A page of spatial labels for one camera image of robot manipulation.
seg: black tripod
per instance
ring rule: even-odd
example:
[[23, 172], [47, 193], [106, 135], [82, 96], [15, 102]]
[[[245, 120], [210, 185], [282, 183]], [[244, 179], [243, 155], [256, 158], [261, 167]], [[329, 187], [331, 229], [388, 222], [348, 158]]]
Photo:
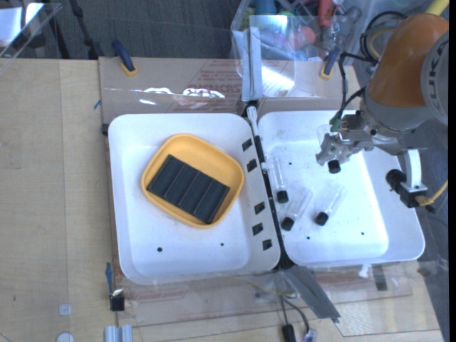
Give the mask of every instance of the black tripod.
[[[48, 4], [48, 3], [51, 3], [51, 0], [41, 0], [41, 2]], [[100, 45], [97, 42], [94, 42], [93, 39], [90, 37], [90, 34], [88, 33], [86, 24], [84, 23], [84, 20], [83, 20], [83, 10], [78, 5], [78, 2], [76, 0], [69, 0], [69, 2], [71, 5], [73, 14], [78, 19], [79, 26], [83, 32], [84, 44], [86, 47], [88, 47], [88, 58], [96, 60], [96, 59], [98, 59], [98, 57], [104, 56]], [[56, 38], [56, 41], [58, 44], [58, 49], [61, 53], [62, 58], [65, 58], [65, 59], [71, 58], [70, 53], [68, 52], [66, 43], [63, 40], [63, 36], [61, 33], [60, 26], [58, 25], [57, 19], [52, 18], [50, 23], [51, 23], [51, 29], [52, 29], [53, 35]], [[42, 36], [42, 34], [35, 37], [35, 39], [32, 40], [32, 42], [31, 42], [32, 48], [37, 48], [37, 47], [43, 46], [43, 45], [44, 45], [44, 37]]]

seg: black cap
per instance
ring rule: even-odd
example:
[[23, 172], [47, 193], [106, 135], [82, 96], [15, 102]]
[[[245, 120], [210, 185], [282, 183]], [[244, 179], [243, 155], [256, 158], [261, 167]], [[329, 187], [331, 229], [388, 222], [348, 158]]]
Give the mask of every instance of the black cap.
[[315, 217], [315, 223], [318, 225], [325, 225], [328, 218], [329, 216], [325, 212], [319, 212], [319, 214]]
[[331, 160], [328, 162], [328, 169], [331, 174], [336, 174], [341, 171], [341, 164], [338, 160]]
[[288, 193], [286, 190], [280, 190], [277, 192], [277, 201], [281, 204], [288, 202]]
[[289, 231], [294, 224], [294, 220], [290, 217], [285, 217], [284, 220], [282, 220], [282, 223], [280, 226], [282, 227], [283, 230]]

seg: black rectangular object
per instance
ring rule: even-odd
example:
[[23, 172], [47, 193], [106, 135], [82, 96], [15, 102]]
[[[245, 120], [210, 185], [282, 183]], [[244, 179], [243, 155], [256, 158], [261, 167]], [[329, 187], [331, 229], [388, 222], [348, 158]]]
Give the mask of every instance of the black rectangular object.
[[211, 224], [229, 187], [168, 155], [147, 190], [204, 223]]

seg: wooden tabletop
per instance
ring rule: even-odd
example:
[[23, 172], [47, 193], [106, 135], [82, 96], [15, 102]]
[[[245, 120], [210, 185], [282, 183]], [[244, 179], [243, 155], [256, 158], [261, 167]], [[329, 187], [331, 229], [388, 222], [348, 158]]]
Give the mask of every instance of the wooden tabletop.
[[[0, 76], [0, 341], [55, 341], [64, 331], [102, 341], [118, 323], [105, 276], [113, 248], [99, 77], [96, 61], [28, 59]], [[399, 286], [383, 298], [324, 286], [341, 318], [303, 308], [317, 341], [443, 341], [417, 268], [385, 265]], [[289, 315], [302, 341], [299, 315]], [[255, 342], [282, 341], [284, 320], [277, 310], [140, 324], [135, 342]]]

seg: black hole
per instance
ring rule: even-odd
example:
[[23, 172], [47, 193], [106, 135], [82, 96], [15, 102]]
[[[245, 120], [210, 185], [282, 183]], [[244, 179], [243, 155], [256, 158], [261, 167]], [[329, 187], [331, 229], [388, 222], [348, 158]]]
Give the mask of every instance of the black hole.
[[259, 204], [255, 205], [255, 214], [260, 213], [265, 208], [264, 202], [260, 202]]
[[263, 241], [263, 251], [266, 251], [268, 248], [272, 247], [272, 240], [270, 239], [265, 239]]
[[263, 230], [263, 223], [258, 223], [257, 225], [254, 225], [252, 227], [254, 236], [256, 236], [258, 233], [260, 233], [262, 230]]
[[246, 140], [244, 143], [242, 143], [242, 150], [246, 150], [247, 148], [249, 148], [250, 146], [252, 145], [252, 139], [248, 139]]
[[258, 166], [256, 160], [251, 160], [249, 163], [247, 163], [247, 172], [252, 171], [256, 166]]

